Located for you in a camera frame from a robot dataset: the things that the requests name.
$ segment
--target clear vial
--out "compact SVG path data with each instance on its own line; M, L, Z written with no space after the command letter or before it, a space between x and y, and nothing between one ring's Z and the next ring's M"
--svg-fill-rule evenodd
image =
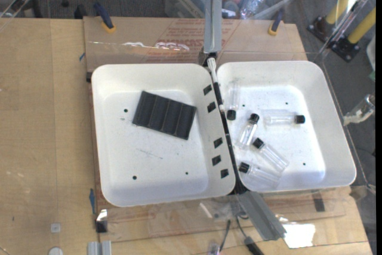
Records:
M304 124L305 116L288 111L274 111L264 116L264 123L265 125Z
M239 140L236 143L236 145L242 149L242 150L247 150L249 149L249 146L252 143L252 140L254 138L256 129L257 129L257 122L260 119L260 117L253 113L249 120L247 121L247 124L243 127Z
M266 168L260 168L256 165L249 165L246 162L240 163L239 171L245 173L248 177L258 180L266 185L277 187L280 182L280 173L274 173Z
M289 161L284 156L282 156L270 145L264 143L260 138L256 138L253 145L278 172L283 172L289 165Z
M235 120L236 111L239 108L239 81L235 80L229 83L228 99L227 99L227 119Z

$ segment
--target blue plastic part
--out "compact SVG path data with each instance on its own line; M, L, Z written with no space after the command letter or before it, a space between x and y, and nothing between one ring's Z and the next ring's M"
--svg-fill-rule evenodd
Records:
M96 2L94 5L93 5L95 11L97 12L97 14L99 14L99 16L101 16L103 22L105 23L105 25L111 29L111 28L114 28L114 25L112 23L112 20L110 18L110 15L109 13L106 11L106 9L99 3L99 2Z

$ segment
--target gray floor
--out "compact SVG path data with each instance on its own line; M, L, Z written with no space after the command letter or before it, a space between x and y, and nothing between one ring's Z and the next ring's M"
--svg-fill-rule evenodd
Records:
M79 4L85 6L88 15L94 15L93 3L101 2L111 16L136 17L165 17L165 0L69 0L70 5L63 8L61 0L40 0L42 12L45 17L73 18L74 11ZM299 29L304 47L308 53L320 50L322 42L306 30L306 27L317 17L327 14L336 0L294 0L285 8L285 22L295 23ZM359 16L350 29L361 21L375 6L376 0L369 0L361 10ZM343 113L350 111L366 94L375 91L375 82L369 78L372 67L366 55L366 46L375 34L373 27L359 42L360 53L350 62L345 63L337 55L329 53L321 63L326 69L339 107ZM359 210L363 218L366 232L374 253L376 254L376 197L373 190L375 182L375 117L361 124L351 124L349 133L354 142L354 157L358 168L358 177L355 186L371 186L358 199Z

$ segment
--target white tray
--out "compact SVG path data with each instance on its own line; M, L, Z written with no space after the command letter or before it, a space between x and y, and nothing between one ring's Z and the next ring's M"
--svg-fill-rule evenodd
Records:
M256 136L289 160L277 188L250 180L251 191L322 189L351 184L356 176L352 154L321 69L308 61L226 63L217 72L221 94L238 79L241 107L228 121L232 142L251 113L260 116ZM92 75L101 189L117 206L223 196L235 185L214 91L205 68L196 64L115 64ZM188 140L132 124L142 91L196 106ZM208 106L216 108L208 112ZM302 113L298 127L265 128L264 111ZM214 141L222 144L215 148ZM240 161L256 162L253 152L236 150ZM212 159L219 156L220 162Z
M204 68L105 65L94 71L91 83L101 189L110 203L145 205L230 193L235 175L214 91L203 91L212 86ZM143 90L197 107L188 140L132 124ZM212 102L216 108L209 113ZM213 165L217 156L221 161Z
M240 108L236 120L229 121L234 143L241 126L251 113L260 116L256 136L284 154L290 165L283 172L276 189L254 182L241 174L243 184L251 191L297 191L351 184L356 168L324 73L308 61L226 63L218 72L222 96L228 84L239 80ZM306 117L306 123L295 127L265 127L264 111L286 109ZM240 161L258 161L253 152L234 148Z

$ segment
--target plastic lid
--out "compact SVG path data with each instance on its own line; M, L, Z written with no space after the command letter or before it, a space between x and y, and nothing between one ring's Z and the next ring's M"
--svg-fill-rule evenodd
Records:
M244 162L242 162L242 163L240 164L239 171L240 171L240 172L243 172L243 173L247 173L248 170L249 170L249 165L246 164L246 163L244 163Z
M304 124L305 123L305 116L304 115L297 115L295 117L295 123L296 124Z
M257 121L258 121L259 119L260 119L259 115L253 113L253 114L251 115L251 117L250 117L249 120L252 120L252 121L254 121L255 123L257 123Z
M262 146L264 146L264 141L262 141L260 138L256 138L253 144L257 149L260 149Z
M233 1L231 1L231 0L225 1L223 3L223 9L234 11L234 12L238 12L239 11L238 5L236 3L234 3Z
M235 119L236 119L236 111L233 110L233 109L230 109L230 110L227 112L227 119L228 119L228 120L235 120Z

